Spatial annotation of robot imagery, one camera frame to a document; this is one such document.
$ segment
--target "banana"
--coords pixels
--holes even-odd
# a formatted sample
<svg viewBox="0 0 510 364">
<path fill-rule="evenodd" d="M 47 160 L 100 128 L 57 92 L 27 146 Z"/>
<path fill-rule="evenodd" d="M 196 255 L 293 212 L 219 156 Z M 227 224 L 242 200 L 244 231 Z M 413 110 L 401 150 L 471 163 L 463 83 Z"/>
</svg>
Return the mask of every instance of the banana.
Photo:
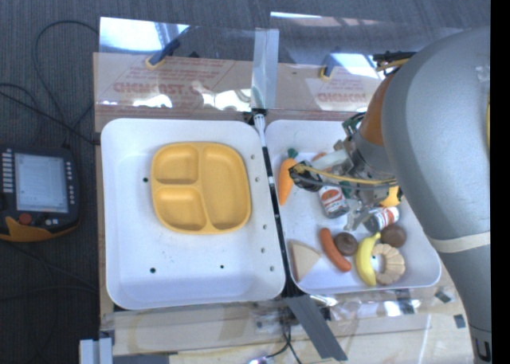
<svg viewBox="0 0 510 364">
<path fill-rule="evenodd" d="M 375 242 L 381 237 L 381 233 L 377 232 L 371 237 L 364 237 L 358 246 L 355 254 L 355 265 L 359 277 L 368 286 L 375 286 L 375 271 L 372 267 L 372 249 L 375 247 Z"/>
</svg>

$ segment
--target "tray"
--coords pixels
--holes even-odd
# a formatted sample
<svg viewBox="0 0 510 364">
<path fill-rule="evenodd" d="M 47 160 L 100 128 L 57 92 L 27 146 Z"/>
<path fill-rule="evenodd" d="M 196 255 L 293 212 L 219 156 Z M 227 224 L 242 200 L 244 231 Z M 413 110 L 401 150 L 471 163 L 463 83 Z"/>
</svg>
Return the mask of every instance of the tray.
<svg viewBox="0 0 510 364">
<path fill-rule="evenodd" d="M 189 235 L 155 214 L 151 164 L 172 143 L 214 142 L 241 156 L 251 213 L 239 229 Z M 256 131 L 239 121 L 116 119 L 101 134 L 106 286 L 128 310 L 260 301 L 285 281 L 267 174 Z"/>
<path fill-rule="evenodd" d="M 151 166 L 152 202 L 167 228 L 180 233 L 230 233 L 251 213 L 245 164 L 232 147 L 214 142 L 172 143 Z"/>
<path fill-rule="evenodd" d="M 275 181 L 278 179 L 280 164 L 293 147 L 299 152 L 296 160 L 310 160 L 322 151 L 332 151 L 339 139 L 345 138 L 341 122 L 311 120 L 276 120 L 271 122 L 265 133 L 268 151 Z M 375 287 L 367 286 L 358 276 L 354 257 L 349 256 L 353 267 L 350 272 L 341 272 L 324 255 L 315 263 L 309 273 L 296 281 L 292 270 L 292 278 L 296 285 L 309 294 L 333 295 L 347 292 L 365 292 L 389 288 L 420 288 L 435 284 L 441 275 L 439 257 L 423 233 L 422 227 L 414 216 L 405 196 L 398 206 L 400 219 L 398 223 L 406 230 L 407 241 L 399 249 L 406 260 L 406 272 L 393 284 Z M 295 266 L 290 241 L 299 241 L 322 252 L 319 230 L 329 228 L 333 236 L 343 231 L 347 215 L 336 219 L 327 218 L 324 214 L 318 193 L 294 187 L 286 203 L 280 207 L 280 217 L 287 246 L 287 255 L 291 267 Z M 358 241 L 371 235 L 360 225 L 351 232 Z"/>
</svg>

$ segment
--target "sausage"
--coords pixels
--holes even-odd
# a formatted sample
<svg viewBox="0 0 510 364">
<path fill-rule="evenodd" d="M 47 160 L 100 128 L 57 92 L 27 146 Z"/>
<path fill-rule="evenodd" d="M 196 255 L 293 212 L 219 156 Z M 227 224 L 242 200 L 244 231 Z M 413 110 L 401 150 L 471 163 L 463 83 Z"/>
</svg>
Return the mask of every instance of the sausage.
<svg viewBox="0 0 510 364">
<path fill-rule="evenodd" d="M 342 272 L 349 272 L 352 268 L 351 262 L 336 248 L 332 232 L 328 228 L 321 228 L 319 239 L 324 253 L 329 260 Z"/>
</svg>

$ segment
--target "orange carrot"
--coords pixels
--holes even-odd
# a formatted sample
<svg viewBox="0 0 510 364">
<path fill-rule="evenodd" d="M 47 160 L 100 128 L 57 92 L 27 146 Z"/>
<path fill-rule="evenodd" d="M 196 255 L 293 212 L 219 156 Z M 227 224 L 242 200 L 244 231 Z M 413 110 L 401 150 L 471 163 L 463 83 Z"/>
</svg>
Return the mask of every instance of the orange carrot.
<svg viewBox="0 0 510 364">
<path fill-rule="evenodd" d="M 288 195 L 294 187 L 294 181 L 291 179 L 288 169 L 297 164 L 295 157 L 297 151 L 288 149 L 288 157 L 281 163 L 280 174 L 278 175 L 278 202 L 280 205 L 286 203 Z"/>
<path fill-rule="evenodd" d="M 332 232 L 327 228 L 321 228 L 319 231 L 320 243 L 324 253 L 329 260 L 342 272 L 349 272 L 352 268 L 351 262 L 340 253 L 333 241 Z"/>
</svg>

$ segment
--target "gray carpet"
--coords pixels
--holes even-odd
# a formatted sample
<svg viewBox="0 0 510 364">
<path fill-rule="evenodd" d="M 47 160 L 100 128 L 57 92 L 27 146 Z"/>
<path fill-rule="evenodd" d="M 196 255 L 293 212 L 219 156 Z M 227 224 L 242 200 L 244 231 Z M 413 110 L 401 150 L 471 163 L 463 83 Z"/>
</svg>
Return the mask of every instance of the gray carpet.
<svg viewBox="0 0 510 364">
<path fill-rule="evenodd" d="M 268 27 L 272 11 L 416 29 L 491 22 L 491 0 L 0 0 L 0 141 L 60 146 L 68 134 L 55 119 L 92 138 L 93 29 L 101 16 L 253 29 Z M 47 242 L 0 242 L 0 364 L 78 363 L 79 341 L 98 336 L 93 146 L 76 135 L 69 146 L 84 197 L 79 228 Z"/>
</svg>

